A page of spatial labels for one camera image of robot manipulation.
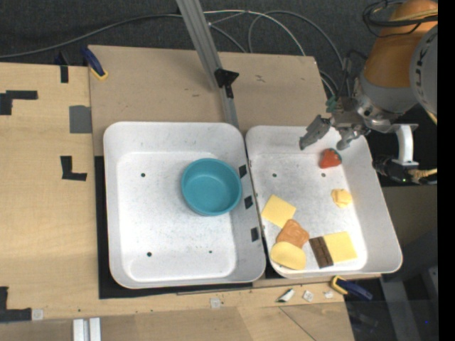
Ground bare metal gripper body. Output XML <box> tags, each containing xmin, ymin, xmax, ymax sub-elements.
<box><xmin>329</xmin><ymin>96</ymin><xmax>401</xmax><ymax>134</ymax></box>

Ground red strawberry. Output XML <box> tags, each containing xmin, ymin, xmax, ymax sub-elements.
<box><xmin>318</xmin><ymin>148</ymin><xmax>343</xmax><ymax>170</ymax></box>

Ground white plastic tray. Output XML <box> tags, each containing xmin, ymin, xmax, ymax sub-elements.
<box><xmin>102</xmin><ymin>121</ymin><xmax>267</xmax><ymax>290</ymax></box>
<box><xmin>245</xmin><ymin>124</ymin><xmax>404</xmax><ymax>280</ymax></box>

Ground small yellow toy pastry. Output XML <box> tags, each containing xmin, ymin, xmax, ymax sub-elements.
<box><xmin>331</xmin><ymin>188</ymin><xmax>353</xmax><ymax>210</ymax></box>

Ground yellow cheese slice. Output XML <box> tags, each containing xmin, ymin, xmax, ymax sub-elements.
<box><xmin>322</xmin><ymin>230</ymin><xmax>358</xmax><ymax>264</ymax></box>
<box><xmin>260</xmin><ymin>194</ymin><xmax>297</xmax><ymax>229</ymax></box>

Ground brown toast slice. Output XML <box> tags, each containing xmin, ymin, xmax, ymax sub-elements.
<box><xmin>275</xmin><ymin>219</ymin><xmax>310</xmax><ymax>249</ymax></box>

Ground blue bowl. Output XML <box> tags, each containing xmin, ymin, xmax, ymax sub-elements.
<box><xmin>181</xmin><ymin>158</ymin><xmax>243</xmax><ymax>217</ymax></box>

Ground brown chocolate bar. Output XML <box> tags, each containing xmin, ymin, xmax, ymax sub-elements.
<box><xmin>309</xmin><ymin>236</ymin><xmax>335</xmax><ymax>269</ymax></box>

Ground pale wood board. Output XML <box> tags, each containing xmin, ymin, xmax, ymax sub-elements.
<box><xmin>87</xmin><ymin>44</ymin><xmax>383</xmax><ymax>300</ymax></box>

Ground yellow oval bread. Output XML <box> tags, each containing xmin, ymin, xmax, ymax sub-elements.
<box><xmin>269</xmin><ymin>241</ymin><xmax>307</xmax><ymax>271</ymax></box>

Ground black cylinder on white bracket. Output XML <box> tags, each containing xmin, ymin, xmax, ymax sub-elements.
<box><xmin>371</xmin><ymin>123</ymin><xmax>420</xmax><ymax>184</ymax></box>

